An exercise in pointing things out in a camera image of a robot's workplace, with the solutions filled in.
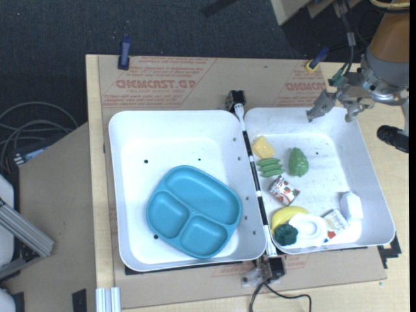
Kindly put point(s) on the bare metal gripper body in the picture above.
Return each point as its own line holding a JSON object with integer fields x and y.
{"x": 354, "y": 93}

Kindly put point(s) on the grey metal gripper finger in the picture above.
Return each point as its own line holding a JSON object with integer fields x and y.
{"x": 352, "y": 110}
{"x": 321, "y": 106}

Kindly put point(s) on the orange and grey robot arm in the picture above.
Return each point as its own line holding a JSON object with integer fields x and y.
{"x": 390, "y": 34}

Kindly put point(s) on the white plastic tray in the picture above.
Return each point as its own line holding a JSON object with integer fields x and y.
{"x": 328, "y": 161}
{"x": 136, "y": 132}

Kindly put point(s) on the yellow cheese wedge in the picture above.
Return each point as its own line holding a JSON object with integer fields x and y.
{"x": 263, "y": 146}

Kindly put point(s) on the green pea pods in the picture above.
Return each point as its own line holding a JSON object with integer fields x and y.
{"x": 269, "y": 167}

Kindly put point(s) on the white carton with strawberry print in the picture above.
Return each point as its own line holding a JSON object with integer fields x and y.
{"x": 283, "y": 190}

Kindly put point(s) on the thin black and white rod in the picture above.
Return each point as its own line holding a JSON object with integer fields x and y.
{"x": 253, "y": 171}

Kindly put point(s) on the white plastic bottle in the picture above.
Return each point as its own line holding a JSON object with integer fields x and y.
{"x": 351, "y": 205}

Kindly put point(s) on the white carton with colourful print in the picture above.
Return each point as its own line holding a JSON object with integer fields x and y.
{"x": 336, "y": 223}

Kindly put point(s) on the yellow banana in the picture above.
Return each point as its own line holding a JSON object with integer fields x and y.
{"x": 282, "y": 214}

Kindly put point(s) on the dark green broccoli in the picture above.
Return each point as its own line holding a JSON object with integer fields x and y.
{"x": 286, "y": 235}

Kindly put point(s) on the brown cardboard board, red print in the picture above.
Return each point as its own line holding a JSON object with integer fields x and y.
{"x": 182, "y": 76}

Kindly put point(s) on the blue divided plate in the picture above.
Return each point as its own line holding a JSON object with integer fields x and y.
{"x": 195, "y": 203}

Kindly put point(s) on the black cylinder on white bracket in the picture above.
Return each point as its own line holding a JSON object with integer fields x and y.
{"x": 391, "y": 136}

